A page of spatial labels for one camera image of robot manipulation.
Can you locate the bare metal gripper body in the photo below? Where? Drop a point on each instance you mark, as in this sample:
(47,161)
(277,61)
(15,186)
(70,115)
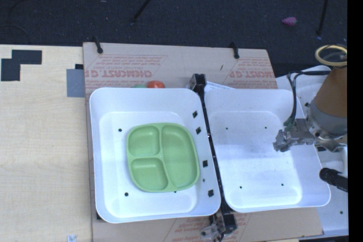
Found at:
(304,133)

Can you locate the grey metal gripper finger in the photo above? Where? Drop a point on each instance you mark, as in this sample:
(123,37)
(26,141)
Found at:
(281,146)
(285,134)

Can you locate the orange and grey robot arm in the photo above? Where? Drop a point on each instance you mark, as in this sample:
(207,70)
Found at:
(331,93)

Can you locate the white plastic tray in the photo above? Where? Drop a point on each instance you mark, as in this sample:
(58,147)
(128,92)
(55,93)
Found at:
(113,201)
(255,173)

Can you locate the thin black and white rod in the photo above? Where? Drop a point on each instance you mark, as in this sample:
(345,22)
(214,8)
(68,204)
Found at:
(211,147)

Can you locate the white paper label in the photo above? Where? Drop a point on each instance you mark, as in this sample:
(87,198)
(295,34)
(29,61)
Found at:
(219,85)

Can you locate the green divided plate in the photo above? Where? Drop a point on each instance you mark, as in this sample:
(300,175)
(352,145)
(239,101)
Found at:
(175,156)

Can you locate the pink toy fruit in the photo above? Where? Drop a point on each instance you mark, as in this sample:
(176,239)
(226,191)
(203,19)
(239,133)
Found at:
(289,21)

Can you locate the brown cardboard board red print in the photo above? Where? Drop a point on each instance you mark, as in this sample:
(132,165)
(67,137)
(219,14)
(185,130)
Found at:
(175,65)

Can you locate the orange toy food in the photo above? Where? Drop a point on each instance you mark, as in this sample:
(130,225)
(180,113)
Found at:
(156,84)

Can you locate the green toy food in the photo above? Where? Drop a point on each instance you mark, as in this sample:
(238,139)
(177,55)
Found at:
(139,86)

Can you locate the black cylinder on white bracket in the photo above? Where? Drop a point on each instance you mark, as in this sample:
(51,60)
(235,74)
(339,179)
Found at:
(330,175)

